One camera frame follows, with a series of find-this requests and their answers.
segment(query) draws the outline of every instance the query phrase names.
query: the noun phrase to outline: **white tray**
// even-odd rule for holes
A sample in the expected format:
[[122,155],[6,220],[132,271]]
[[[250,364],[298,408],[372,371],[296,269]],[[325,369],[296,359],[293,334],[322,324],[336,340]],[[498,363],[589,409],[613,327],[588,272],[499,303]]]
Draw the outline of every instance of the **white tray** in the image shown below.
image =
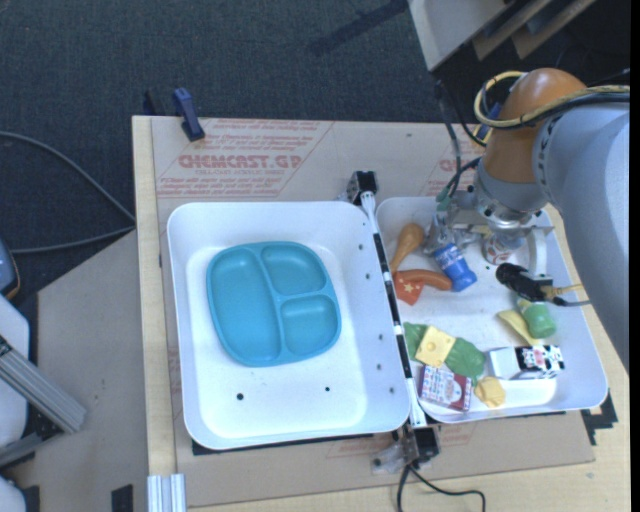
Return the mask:
[[[435,207],[435,200],[429,197],[391,198],[379,205],[377,220],[388,260],[395,253],[402,227],[415,222],[427,228]],[[536,219],[536,224],[550,226],[548,216],[543,213]],[[554,232],[551,231],[546,239],[546,273],[553,277],[554,286],[573,284]],[[461,292],[425,287],[413,306],[399,300],[398,309],[402,321],[433,325],[451,336],[472,342],[482,351],[526,345],[511,327],[496,316],[500,311],[515,309],[515,293],[498,282],[495,277],[497,267],[486,262],[479,244],[469,245],[463,254],[470,269],[478,276],[478,281]],[[528,247],[523,246],[509,261],[528,268]],[[417,268],[439,271],[435,261],[428,258],[422,249],[416,249],[407,256],[399,270]],[[503,381],[506,402],[496,409],[488,408],[473,396],[471,407],[466,412],[421,401],[425,412],[438,421],[456,423],[588,409],[600,405],[607,395],[607,379],[582,309],[550,305],[549,310],[557,324],[557,331],[545,343],[560,347],[566,365],[566,369],[557,378]],[[418,382],[420,365],[412,362],[412,366]]]
[[[396,335],[366,215],[340,201],[188,203],[167,225],[184,419],[214,450],[388,432],[409,413]],[[336,344],[273,367],[233,360],[217,338],[205,273],[221,250],[290,241],[322,259],[340,306]]]

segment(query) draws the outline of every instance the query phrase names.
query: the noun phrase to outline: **black clamp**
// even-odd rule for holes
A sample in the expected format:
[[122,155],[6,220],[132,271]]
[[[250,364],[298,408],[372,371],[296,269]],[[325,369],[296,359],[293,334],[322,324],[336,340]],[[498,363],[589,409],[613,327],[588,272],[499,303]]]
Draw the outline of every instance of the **black clamp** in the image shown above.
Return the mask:
[[205,133],[198,122],[198,115],[189,91],[184,87],[180,87],[173,92],[172,98],[178,115],[184,117],[182,129],[189,140],[193,142],[194,140],[204,139]]

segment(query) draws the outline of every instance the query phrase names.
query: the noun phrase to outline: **yellow sponge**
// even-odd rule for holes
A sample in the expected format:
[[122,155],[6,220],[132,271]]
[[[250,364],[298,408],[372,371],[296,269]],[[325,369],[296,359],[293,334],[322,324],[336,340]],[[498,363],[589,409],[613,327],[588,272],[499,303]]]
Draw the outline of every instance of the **yellow sponge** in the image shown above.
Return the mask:
[[418,345],[415,358],[424,364],[439,368],[455,342],[456,338],[430,325]]
[[500,380],[495,377],[480,379],[473,392],[487,407],[492,408],[501,406],[507,395]]

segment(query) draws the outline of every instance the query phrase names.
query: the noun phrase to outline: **wooden table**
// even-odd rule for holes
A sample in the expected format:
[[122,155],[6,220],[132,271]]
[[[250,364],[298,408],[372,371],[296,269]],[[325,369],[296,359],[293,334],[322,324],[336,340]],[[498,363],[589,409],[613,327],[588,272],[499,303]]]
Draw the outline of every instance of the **wooden table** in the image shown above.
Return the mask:
[[[137,206],[140,296],[145,365],[148,465],[150,476],[175,474],[177,457],[170,397],[168,354],[161,269],[158,263],[159,232],[155,195],[155,174],[151,118],[132,120]],[[568,248],[557,213],[551,211],[557,237],[565,254]],[[570,273],[577,274],[568,260]],[[607,374],[618,422],[612,429],[598,430],[594,446],[595,461],[588,464],[493,475],[440,480],[444,489],[481,490],[487,498],[487,510],[532,510],[536,512],[570,510],[631,510],[629,377],[606,336],[595,313],[585,314],[596,340]],[[480,510],[477,496],[448,497],[434,493],[409,479],[405,488],[405,510]],[[331,492],[260,502],[198,508],[199,511],[299,511],[353,510],[391,511],[395,509],[396,486],[355,491]]]

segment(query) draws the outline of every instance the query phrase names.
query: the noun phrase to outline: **blue object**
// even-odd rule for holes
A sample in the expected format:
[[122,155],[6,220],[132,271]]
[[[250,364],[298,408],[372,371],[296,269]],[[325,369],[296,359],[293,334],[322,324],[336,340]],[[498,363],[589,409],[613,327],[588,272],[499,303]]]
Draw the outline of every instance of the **blue object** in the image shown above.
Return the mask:
[[455,244],[448,244],[436,249],[433,256],[440,269],[451,279],[451,289],[454,292],[462,291],[478,280]]
[[198,122],[198,115],[193,104],[193,98],[189,91],[184,87],[180,87],[173,91],[173,104],[176,107],[178,115],[184,118],[182,129],[190,141],[204,139],[205,133]]
[[322,260],[293,242],[244,244],[207,268],[209,307],[227,353],[247,366],[317,356],[338,340],[338,300]]

